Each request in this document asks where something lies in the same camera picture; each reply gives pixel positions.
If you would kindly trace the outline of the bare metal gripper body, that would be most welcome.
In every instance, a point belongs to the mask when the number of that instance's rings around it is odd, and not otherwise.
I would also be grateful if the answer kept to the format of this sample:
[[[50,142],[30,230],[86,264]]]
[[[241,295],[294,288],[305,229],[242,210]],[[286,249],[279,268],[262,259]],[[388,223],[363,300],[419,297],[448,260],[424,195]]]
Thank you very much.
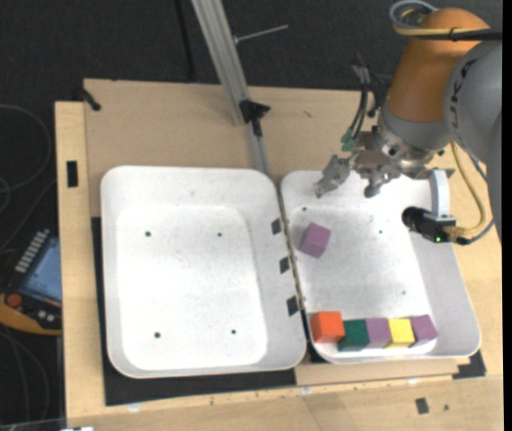
[[[437,150],[421,149],[408,144],[384,126],[370,131],[348,129],[344,134],[344,151],[349,153],[347,166],[362,178],[391,180],[404,175],[426,179],[428,164]]]

